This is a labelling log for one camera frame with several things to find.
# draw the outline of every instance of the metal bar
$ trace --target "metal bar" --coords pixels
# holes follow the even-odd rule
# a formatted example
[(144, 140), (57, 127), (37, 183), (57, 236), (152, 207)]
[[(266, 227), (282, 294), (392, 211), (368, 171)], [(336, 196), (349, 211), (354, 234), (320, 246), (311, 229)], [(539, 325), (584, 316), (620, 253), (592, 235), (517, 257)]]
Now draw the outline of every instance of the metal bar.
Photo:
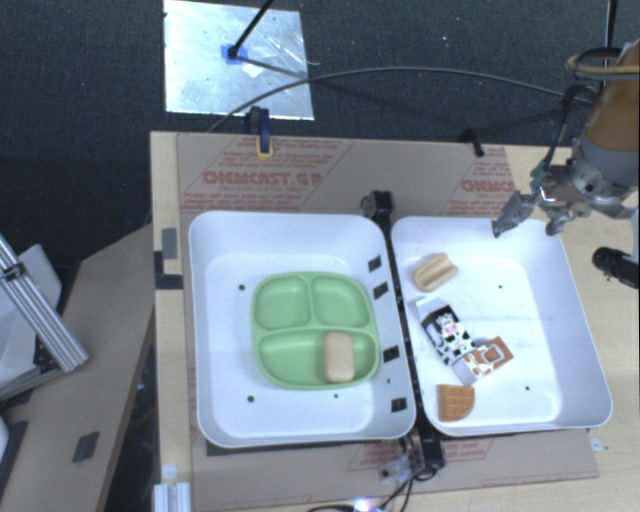
[(607, 6), (607, 26), (604, 34), (604, 45), (607, 48), (611, 48), (613, 46), (613, 29), (615, 28), (616, 24), (617, 12), (618, 0), (609, 0), (609, 4)]
[(29, 370), (0, 387), (0, 402), (19, 395), (23, 391), (28, 391), (36, 386), (40, 386), (45, 382), (49, 382), (61, 373), (58, 369), (52, 369), (44, 373), (42, 373), (39, 368)]
[(242, 33), (240, 38), (236, 41), (236, 44), (234, 44), (231, 48), (229, 48), (227, 52), (227, 57), (229, 57), (230, 59), (238, 58), (238, 52), (240, 51), (240, 47), (242, 46), (242, 43), (244, 43), (247, 37), (249, 37), (249, 35), (251, 34), (251, 32), (253, 32), (253, 29), (256, 28), (256, 25), (260, 22), (260, 20), (265, 15), (269, 7), (271, 7), (271, 4), (273, 4), (273, 2), (275, 2), (275, 0), (267, 0), (264, 4), (262, 4), (262, 7), (260, 7), (260, 10), (258, 11), (258, 13), (255, 15), (253, 20), (251, 20), (251, 23), (249, 23), (249, 26), (245, 29), (245, 31)]
[(10, 275), (20, 265), (11, 246), (0, 235), (0, 284), (20, 313), (40, 336), (60, 368), (69, 372), (88, 359), (88, 354), (62, 323), (60, 316), (38, 290), (28, 272)]

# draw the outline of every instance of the aluminum foil sheet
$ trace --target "aluminum foil sheet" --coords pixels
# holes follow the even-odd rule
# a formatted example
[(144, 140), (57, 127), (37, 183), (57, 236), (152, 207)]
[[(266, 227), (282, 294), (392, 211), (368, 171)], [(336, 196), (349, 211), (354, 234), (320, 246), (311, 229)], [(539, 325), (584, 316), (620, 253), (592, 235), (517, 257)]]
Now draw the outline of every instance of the aluminum foil sheet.
[[(228, 114), (271, 89), (307, 76), (300, 15), (270, 9), (244, 42), (241, 55), (290, 74), (229, 61), (258, 9), (165, 0), (165, 99), (168, 112)], [(308, 85), (260, 101), (272, 117), (313, 119)]]

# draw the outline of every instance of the white container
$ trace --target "white container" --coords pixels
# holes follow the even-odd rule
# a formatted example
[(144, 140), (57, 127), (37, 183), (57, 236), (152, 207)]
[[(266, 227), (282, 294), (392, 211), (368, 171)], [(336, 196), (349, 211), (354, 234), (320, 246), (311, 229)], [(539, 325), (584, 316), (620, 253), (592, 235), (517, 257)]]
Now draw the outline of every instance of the white container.
[[(528, 220), (498, 239), (488, 219), (407, 217), (392, 240), (407, 305), (425, 412), (451, 436), (594, 427), (605, 423), (611, 396), (559, 237)], [(431, 294), (414, 269), (446, 253), (458, 274)], [(466, 418), (441, 422), (438, 384), (461, 385), (420, 325), (415, 302), (438, 297), (475, 340), (500, 336), (514, 359), (474, 384)]]
[[(207, 212), (193, 221), (189, 246), (197, 415), (207, 439), (240, 448), (391, 439), (412, 428), (400, 319), (385, 240), (374, 223), (355, 215)], [(381, 351), (371, 379), (295, 390), (262, 374), (251, 340), (253, 291), (268, 276), (296, 271), (344, 274), (367, 291)], [(376, 299), (374, 289), (385, 283), (388, 291)], [(392, 347), (398, 357), (384, 362)]]

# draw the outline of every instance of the green plate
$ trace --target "green plate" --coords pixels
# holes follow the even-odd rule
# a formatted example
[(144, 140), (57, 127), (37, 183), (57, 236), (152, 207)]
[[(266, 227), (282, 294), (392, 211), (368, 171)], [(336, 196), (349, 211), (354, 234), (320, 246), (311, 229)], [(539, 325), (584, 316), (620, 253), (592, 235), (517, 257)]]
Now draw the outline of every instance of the green plate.
[[(253, 347), (262, 372), (295, 389), (331, 389), (369, 379), (380, 364), (380, 342), (366, 292), (356, 281), (328, 272), (277, 274), (262, 281), (251, 302)], [(353, 340), (355, 377), (324, 377), (324, 337), (329, 331)]]

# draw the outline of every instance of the cardboard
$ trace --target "cardboard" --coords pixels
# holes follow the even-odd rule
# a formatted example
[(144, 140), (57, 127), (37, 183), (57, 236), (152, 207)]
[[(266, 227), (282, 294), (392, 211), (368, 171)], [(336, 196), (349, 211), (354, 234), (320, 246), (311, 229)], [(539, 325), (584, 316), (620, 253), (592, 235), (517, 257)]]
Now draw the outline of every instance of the cardboard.
[[(170, 209), (179, 204), (179, 225), (178, 212), (158, 206), (163, 217), (155, 230), (157, 244), (161, 230), (180, 233), (185, 309), (173, 313), (159, 309), (158, 314), (168, 318), (184, 314), (191, 438), (191, 467), (184, 471), (193, 484), (194, 510), (391, 494), (395, 484), (381, 479), (380, 468), (402, 455), (397, 441), (252, 452), (224, 452), (208, 445), (195, 418), (186, 233), (197, 214), (209, 209), (356, 213), (372, 190), (394, 193), (395, 218), (497, 216), (515, 189), (505, 149), (488, 146), (486, 156), (479, 159), (470, 147), (454, 144), (276, 137), (274, 157), (259, 160), (255, 139), (248, 136), (158, 134), (152, 141), (159, 154), (173, 159), (154, 159), (154, 181), (177, 185), (177, 190), (162, 190), (160, 201)], [(161, 418), (167, 421), (173, 421), (167, 413), (170, 407), (161, 398)], [(415, 493), (597, 476), (583, 430), (447, 441), (444, 448), (447, 466), (433, 481), (416, 485)], [(185, 453), (176, 455), (177, 450), (175, 444), (163, 447), (161, 457), (171, 453), (185, 460)], [(164, 456), (163, 464), (167, 462), (171, 460)]]
[(0, 509), (102, 510), (151, 345), (152, 232), (85, 260), (63, 320), (90, 359), (6, 412), (27, 422)]

